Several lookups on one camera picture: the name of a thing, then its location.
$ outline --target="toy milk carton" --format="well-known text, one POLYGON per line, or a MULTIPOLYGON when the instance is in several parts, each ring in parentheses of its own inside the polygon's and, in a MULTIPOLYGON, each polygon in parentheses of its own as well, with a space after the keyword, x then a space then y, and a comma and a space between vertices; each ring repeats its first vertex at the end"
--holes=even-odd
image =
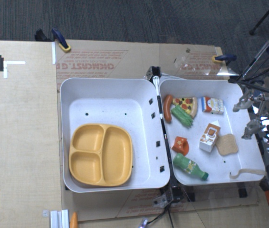
POLYGON ((199 148, 211 152, 218 139, 219 131, 220 126, 218 121, 209 123, 200 139, 199 148))

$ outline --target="blue clamp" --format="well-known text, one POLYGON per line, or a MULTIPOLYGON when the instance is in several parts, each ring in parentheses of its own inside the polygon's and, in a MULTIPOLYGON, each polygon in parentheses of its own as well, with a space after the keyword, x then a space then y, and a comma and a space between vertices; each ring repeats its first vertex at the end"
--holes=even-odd
POLYGON ((71 50, 71 46, 66 42, 65 38, 63 37, 62 33, 57 28, 52 28, 51 30, 54 38, 57 38, 59 41, 59 47, 64 52, 69 52, 71 50))

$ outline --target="toy bread slice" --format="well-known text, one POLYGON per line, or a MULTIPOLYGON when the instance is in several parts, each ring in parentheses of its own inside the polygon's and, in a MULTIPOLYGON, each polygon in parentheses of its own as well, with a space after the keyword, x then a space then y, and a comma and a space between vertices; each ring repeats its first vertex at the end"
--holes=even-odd
POLYGON ((216 142, 216 146, 219 154, 223 156, 238 152, 238 146, 233 134, 219 136, 216 142))
POLYGON ((197 114, 198 100, 196 97, 174 98, 173 105, 179 105, 192 119, 197 114))

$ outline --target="green bottle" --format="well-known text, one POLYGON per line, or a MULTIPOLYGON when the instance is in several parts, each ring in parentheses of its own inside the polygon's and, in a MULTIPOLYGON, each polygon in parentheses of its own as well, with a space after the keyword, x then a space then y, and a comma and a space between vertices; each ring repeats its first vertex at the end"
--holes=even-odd
POLYGON ((202 180, 206 180, 208 178, 208 173, 201 171, 198 164, 181 153, 177 153, 177 155, 173 159, 173 164, 179 166, 182 170, 187 172, 188 174, 199 176, 202 180))

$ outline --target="white tape marker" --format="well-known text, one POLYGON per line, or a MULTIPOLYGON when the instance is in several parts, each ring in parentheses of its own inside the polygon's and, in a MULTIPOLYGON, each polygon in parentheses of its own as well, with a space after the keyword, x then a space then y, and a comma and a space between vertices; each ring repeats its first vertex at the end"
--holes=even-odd
POLYGON ((8 64, 13 64, 13 65, 16 65, 16 64, 26 64, 25 61, 3 61, 3 77, 4 78, 8 78, 8 64))
POLYGON ((55 42, 52 42, 52 64, 56 64, 55 42))

